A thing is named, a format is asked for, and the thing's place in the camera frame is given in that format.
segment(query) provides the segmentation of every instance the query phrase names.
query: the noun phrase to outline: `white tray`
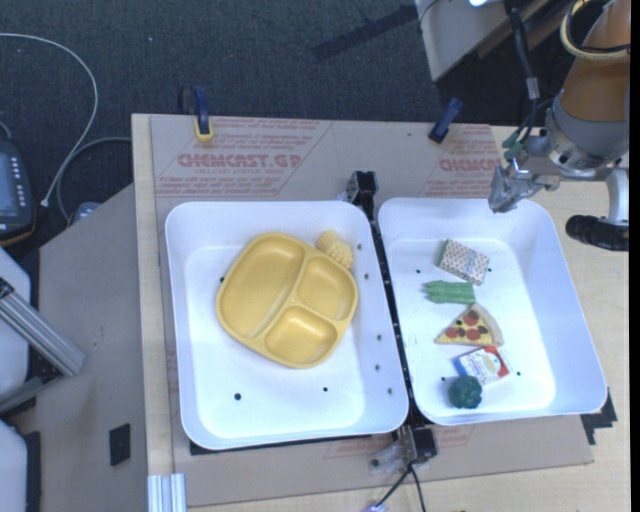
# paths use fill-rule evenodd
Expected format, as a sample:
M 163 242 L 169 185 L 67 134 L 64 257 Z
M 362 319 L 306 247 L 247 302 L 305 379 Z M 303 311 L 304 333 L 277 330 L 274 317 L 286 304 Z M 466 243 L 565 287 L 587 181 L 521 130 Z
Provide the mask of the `white tray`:
M 0 510 L 24 512 L 27 495 L 27 445 L 0 420 Z
M 182 424 L 212 449 L 391 432 L 408 398 L 369 223 L 340 201 L 191 202 L 166 220 Z M 360 300 L 331 357 L 292 369 L 234 340 L 215 314 L 231 264 L 255 236 L 314 244 L 334 230 L 354 251 Z
M 588 413 L 607 388 L 555 227 L 539 205 L 522 201 L 494 214 L 484 199 L 391 199 L 379 212 L 416 403 L 435 423 L 455 425 Z M 461 281 L 439 269 L 446 239 L 490 257 L 475 286 L 478 303 L 501 326 L 512 373 L 483 390 L 477 409 L 450 405 L 453 358 L 473 347 L 434 339 L 465 306 L 430 302 L 422 285 Z

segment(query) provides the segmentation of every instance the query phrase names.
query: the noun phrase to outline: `black bracket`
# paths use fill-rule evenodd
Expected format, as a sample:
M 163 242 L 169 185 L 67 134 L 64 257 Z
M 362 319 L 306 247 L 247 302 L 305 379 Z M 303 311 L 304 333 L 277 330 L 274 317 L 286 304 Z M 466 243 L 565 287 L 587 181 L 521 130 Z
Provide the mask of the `black bracket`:
M 125 423 L 109 431 L 109 454 L 112 466 L 131 458 L 131 425 Z
M 589 444 L 593 446 L 596 444 L 595 429 L 611 428 L 613 427 L 613 422 L 618 421 L 618 416 L 616 415 L 613 401 L 611 400 L 611 393 L 607 393 L 607 400 L 599 412 L 583 414 L 581 418 Z
M 40 432 L 23 436 L 27 445 L 27 502 L 25 512 L 40 512 L 42 497 L 42 446 Z

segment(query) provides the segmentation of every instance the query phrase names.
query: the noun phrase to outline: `toy pizza slice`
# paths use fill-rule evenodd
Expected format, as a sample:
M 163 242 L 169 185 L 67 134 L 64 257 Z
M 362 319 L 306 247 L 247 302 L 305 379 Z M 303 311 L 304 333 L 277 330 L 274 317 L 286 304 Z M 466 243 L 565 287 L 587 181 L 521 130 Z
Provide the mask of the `toy pizza slice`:
M 476 303 L 456 318 L 436 338 L 436 343 L 498 347 L 504 343 L 504 340 L 494 318 L 485 308 Z

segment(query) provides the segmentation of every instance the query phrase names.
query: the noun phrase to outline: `cardboard sheet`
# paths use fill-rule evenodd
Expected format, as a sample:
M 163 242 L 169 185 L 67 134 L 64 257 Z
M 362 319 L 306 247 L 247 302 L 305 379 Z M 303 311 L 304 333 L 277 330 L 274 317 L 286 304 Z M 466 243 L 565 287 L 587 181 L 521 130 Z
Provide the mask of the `cardboard sheet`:
M 153 116 L 150 123 L 161 235 L 167 214 L 183 202 L 339 200 L 356 170 L 376 172 L 376 206 L 392 197 L 487 197 L 500 163 L 486 125 L 451 125 L 437 144 L 428 138 L 432 125 L 424 123 L 214 117 L 214 139 L 203 144 L 190 117 Z M 180 421 L 164 244 L 160 251 L 175 470 L 185 473 L 189 506 L 387 485 L 397 478 L 369 471 L 370 456 L 391 443 L 390 434 L 193 450 Z M 423 480 L 592 461 L 578 416 L 434 427 L 434 433 L 439 454 L 418 472 Z

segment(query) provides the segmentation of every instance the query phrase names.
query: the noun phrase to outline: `yellow plate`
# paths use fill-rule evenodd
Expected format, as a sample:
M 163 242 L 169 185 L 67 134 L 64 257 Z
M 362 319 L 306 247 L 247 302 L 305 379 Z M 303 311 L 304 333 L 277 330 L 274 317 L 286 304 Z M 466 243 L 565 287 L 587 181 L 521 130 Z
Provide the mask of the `yellow plate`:
M 286 366 L 309 368 L 331 355 L 357 303 L 346 268 L 297 238 L 267 233 L 231 266 L 216 313 L 240 343 Z

